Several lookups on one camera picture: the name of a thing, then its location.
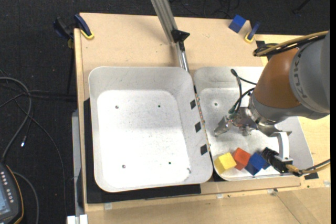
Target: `wooden table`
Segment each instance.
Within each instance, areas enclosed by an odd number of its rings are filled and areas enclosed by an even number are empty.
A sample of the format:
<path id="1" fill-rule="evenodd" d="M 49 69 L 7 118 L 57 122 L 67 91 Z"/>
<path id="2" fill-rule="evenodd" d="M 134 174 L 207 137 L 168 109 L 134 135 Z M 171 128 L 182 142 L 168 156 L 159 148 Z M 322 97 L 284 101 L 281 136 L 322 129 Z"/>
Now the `wooden table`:
<path id="1" fill-rule="evenodd" d="M 179 66 L 175 48 L 168 44 L 156 16 L 82 13 L 95 37 L 87 40 L 75 29 L 82 183 L 85 177 L 83 102 L 89 98 L 88 75 L 98 66 Z M 252 56 L 256 42 L 244 36 L 249 21 L 239 34 L 228 28 L 231 20 L 175 18 L 180 30 L 191 35 L 185 41 L 193 76 L 204 66 L 263 66 L 266 61 Z M 294 36 L 256 35 L 257 40 L 282 42 Z M 300 119 L 314 163 L 330 158 L 330 118 Z M 330 169 L 318 179 L 275 177 L 237 182 L 201 184 L 202 194 L 104 204 L 84 202 L 92 223 L 330 223 Z M 86 188 L 83 188 L 86 201 Z"/>

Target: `black bracket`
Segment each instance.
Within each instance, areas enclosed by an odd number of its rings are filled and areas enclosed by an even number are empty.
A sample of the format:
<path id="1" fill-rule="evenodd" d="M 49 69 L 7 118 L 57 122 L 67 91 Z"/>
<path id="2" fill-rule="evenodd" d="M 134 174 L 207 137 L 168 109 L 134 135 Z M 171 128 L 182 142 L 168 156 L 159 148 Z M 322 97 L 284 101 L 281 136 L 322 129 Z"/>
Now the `black bracket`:
<path id="1" fill-rule="evenodd" d="M 190 33 L 173 29 L 172 36 L 173 36 L 174 42 L 179 44 L 180 50 L 185 51 L 184 41 L 186 40 L 188 36 L 190 36 Z"/>

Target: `black connector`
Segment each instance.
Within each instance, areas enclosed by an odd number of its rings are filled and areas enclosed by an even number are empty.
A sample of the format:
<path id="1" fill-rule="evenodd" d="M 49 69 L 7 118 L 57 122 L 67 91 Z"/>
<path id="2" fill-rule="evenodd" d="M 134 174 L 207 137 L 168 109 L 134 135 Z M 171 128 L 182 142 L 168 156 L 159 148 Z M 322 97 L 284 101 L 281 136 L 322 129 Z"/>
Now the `black connector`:
<path id="1" fill-rule="evenodd" d="M 265 147 L 265 149 L 262 151 L 261 156 L 264 158 L 265 161 L 267 161 L 276 171 L 279 173 L 287 173 L 288 169 L 286 165 L 293 164 L 293 161 L 281 161 L 276 156 L 278 156 L 279 153 L 271 150 L 270 148 Z"/>

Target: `black floor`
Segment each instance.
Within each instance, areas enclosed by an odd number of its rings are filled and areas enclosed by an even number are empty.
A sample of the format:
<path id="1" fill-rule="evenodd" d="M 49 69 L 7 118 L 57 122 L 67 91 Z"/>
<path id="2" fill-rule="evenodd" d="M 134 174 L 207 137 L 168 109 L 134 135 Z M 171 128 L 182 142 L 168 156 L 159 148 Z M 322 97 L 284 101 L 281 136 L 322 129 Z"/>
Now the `black floor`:
<path id="1" fill-rule="evenodd" d="M 293 13 L 304 1 L 175 0 L 171 7 L 174 16 L 230 19 L 239 14 L 252 25 L 259 21 L 258 33 L 264 34 L 305 35 L 330 29 L 330 0 L 311 0 L 298 14 Z M 73 15 L 79 12 L 155 15 L 150 0 L 0 0 L 3 72 L 0 77 L 17 79 L 29 90 L 66 94 L 71 49 L 65 39 L 55 34 L 52 24 L 57 16 L 71 23 Z M 14 83 L 0 82 L 0 154 L 3 154 L 25 114 L 14 101 L 3 105 L 22 90 Z M 74 77 L 70 94 L 76 94 Z M 50 94 L 34 92 L 34 95 L 39 98 L 33 98 L 33 118 L 45 131 L 31 122 L 26 145 L 21 148 L 28 120 L 9 149 L 6 163 L 34 185 L 40 204 L 39 223 L 65 223 L 66 215 L 75 213 L 71 114 L 77 105 L 72 96 L 65 100 L 59 95 L 52 99 Z M 27 110 L 26 97 L 18 97 L 17 102 Z M 25 202 L 22 223 L 35 223 L 33 192 L 21 178 L 18 182 Z"/>

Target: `yellow cube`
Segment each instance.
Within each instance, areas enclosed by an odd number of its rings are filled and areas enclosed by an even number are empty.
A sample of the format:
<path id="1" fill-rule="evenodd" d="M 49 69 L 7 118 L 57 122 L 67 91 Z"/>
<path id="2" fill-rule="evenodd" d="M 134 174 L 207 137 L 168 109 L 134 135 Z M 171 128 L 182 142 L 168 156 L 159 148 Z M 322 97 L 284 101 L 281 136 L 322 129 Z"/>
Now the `yellow cube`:
<path id="1" fill-rule="evenodd" d="M 214 161 L 215 168 L 219 174 L 229 170 L 237 165 L 230 152 L 219 156 Z"/>

